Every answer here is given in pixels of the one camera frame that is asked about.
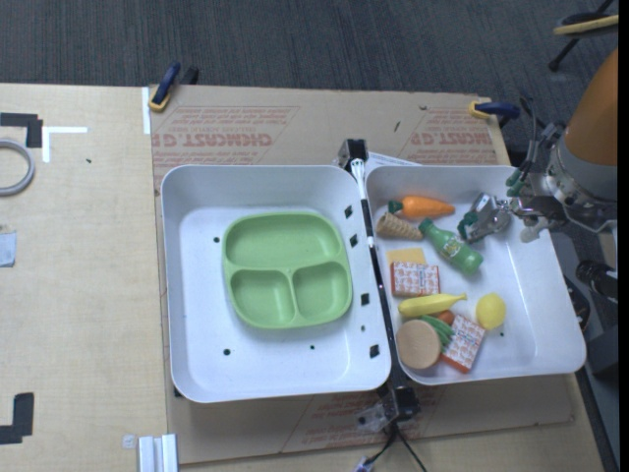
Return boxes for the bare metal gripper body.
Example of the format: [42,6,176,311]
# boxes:
[509,150,619,234]

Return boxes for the green bottle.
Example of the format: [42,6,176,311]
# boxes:
[418,217,485,276]

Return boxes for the orange carrot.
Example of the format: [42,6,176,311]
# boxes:
[387,195,457,222]

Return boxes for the yellow lemon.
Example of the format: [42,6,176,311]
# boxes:
[475,292,508,332]

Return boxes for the tan waffle cone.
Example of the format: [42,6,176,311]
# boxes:
[375,211,425,242]

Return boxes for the yellow cheese slice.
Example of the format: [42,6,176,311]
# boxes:
[385,247,429,267]

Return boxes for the orange and white carton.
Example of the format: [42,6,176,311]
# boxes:
[389,261,441,299]
[439,313,487,375]

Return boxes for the white plastic tray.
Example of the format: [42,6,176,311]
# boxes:
[365,164,588,387]
[160,164,393,405]

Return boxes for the yellow banana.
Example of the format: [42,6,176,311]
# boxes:
[397,291,469,320]

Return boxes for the green beans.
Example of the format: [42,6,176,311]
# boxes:
[421,314,456,349]

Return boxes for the thin black and white rod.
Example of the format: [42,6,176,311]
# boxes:
[351,159,400,393]

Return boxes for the tan round bread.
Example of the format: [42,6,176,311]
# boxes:
[395,318,444,371]

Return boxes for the brown cardboard board red print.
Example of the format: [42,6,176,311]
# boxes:
[149,85,576,466]

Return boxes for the green divided plate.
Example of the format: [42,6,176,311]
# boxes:
[221,210,355,330]

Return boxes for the black cylinder on white bracket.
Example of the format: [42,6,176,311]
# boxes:
[574,219,619,304]

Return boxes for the black block with thin wires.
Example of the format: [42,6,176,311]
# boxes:
[376,384,423,423]
[337,138,370,169]

